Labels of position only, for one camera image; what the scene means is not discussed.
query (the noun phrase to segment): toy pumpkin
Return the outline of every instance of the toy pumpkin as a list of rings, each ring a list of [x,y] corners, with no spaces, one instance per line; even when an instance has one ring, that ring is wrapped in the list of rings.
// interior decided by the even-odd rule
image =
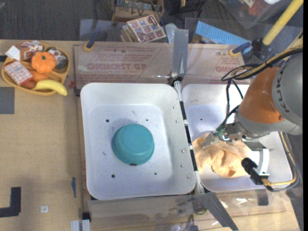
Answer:
[[[31,66],[40,74],[50,73],[56,67],[56,60],[51,53],[38,51],[31,59]]]

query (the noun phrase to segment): yellow cloth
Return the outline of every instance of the yellow cloth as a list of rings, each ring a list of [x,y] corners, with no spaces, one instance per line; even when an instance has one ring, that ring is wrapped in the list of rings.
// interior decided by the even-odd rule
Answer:
[[[210,164],[215,173],[225,178],[247,175],[241,161],[247,157],[250,149],[241,141],[232,143],[219,141],[215,145],[202,148],[201,144],[206,141],[208,135],[209,133],[203,134],[192,144],[200,173],[207,164]]]

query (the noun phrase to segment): banana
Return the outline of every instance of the banana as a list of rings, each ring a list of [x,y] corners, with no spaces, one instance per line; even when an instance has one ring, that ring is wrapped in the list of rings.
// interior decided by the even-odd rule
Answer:
[[[66,96],[67,90],[63,84],[53,79],[44,79],[39,81],[32,90],[54,90],[57,93]]]

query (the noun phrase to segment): wire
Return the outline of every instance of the wire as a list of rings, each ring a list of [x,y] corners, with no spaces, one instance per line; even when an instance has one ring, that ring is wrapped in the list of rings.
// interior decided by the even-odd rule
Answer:
[[[303,52],[303,46],[296,46],[293,48],[289,48],[286,49],[285,51],[281,52],[280,54],[275,55],[274,57],[270,58],[269,60],[265,61],[264,63],[260,64],[260,65],[256,65],[256,64],[247,64],[247,65],[243,65],[240,67],[237,67],[231,71],[229,71],[224,77],[221,78],[222,81],[226,81],[226,80],[230,80],[230,79],[235,79],[235,80],[244,80],[244,79],[248,79],[251,78],[252,76],[260,73],[261,71],[263,71],[264,69],[268,68],[268,67],[272,67],[272,65],[282,59],[284,59],[287,56],[293,55],[293,54],[297,54]]]
[[[189,216],[189,218],[188,218],[188,221],[187,221],[187,224],[186,224],[185,228],[184,228],[183,230],[180,230],[180,231],[186,231],[191,221],[192,221],[192,224],[194,225],[193,215],[190,215],[190,216]]]
[[[226,124],[227,124],[227,121],[228,121],[229,117],[230,117],[233,113],[235,113],[235,112],[237,111],[238,107],[239,107],[239,105],[238,105],[238,106],[236,106],[235,108],[233,108],[233,109],[230,111],[230,94],[229,94],[229,88],[230,88],[231,82],[235,85],[235,87],[236,87],[236,89],[238,90],[238,92],[239,92],[241,98],[242,98],[242,99],[244,98],[244,97],[243,97],[243,94],[242,94],[240,88],[238,87],[238,85],[236,84],[236,82],[235,82],[233,79],[232,79],[232,80],[231,80],[231,79],[228,80],[228,84],[227,84],[227,86],[226,86],[226,95],[227,95],[227,111],[226,111],[226,117],[225,117],[225,119],[223,120],[223,122],[222,122],[222,123],[218,126],[218,128],[216,129],[216,131],[218,131],[218,132],[220,132],[220,133],[222,133],[222,132],[224,131],[224,129],[226,128]]]
[[[202,216],[207,212],[207,208],[203,208],[203,212],[194,212],[196,215]]]
[[[286,152],[286,155],[290,158],[290,161],[292,163],[292,169],[293,169],[293,178],[292,180],[289,181],[283,181],[283,182],[270,182],[268,179],[262,179],[263,185],[271,192],[281,192],[281,191],[285,191],[287,189],[290,189],[294,186],[296,186],[299,182],[299,177],[300,177],[300,172],[298,170],[298,168],[296,167],[296,163],[295,160],[292,157],[292,154],[289,150],[289,146],[287,144],[287,142],[285,141],[285,136],[283,135],[282,132],[279,132],[280,137],[282,139],[282,143],[283,143],[283,147],[284,150]],[[273,186],[282,186],[282,185],[287,185],[288,186],[281,188],[281,189],[273,189]]]

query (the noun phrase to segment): wooden table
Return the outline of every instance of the wooden table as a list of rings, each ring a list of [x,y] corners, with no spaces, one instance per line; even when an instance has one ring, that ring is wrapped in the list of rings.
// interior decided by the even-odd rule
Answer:
[[[0,40],[0,55],[17,42],[19,40]],[[80,41],[45,42],[67,52],[72,60],[73,46],[84,44]],[[73,80],[72,61],[64,83],[68,90],[66,97],[59,94],[44,97],[15,89],[14,114],[0,114],[0,207],[10,206],[11,187],[21,187],[21,212],[15,217],[0,218],[0,230],[69,231],[71,221],[81,219],[83,146],[79,137],[79,97],[69,87]],[[0,87],[9,85],[0,78]],[[76,197],[71,186],[73,178],[76,179]],[[282,201],[284,212],[233,220],[240,230],[299,230],[289,198],[282,194]],[[41,213],[41,205],[48,206],[47,213]]]

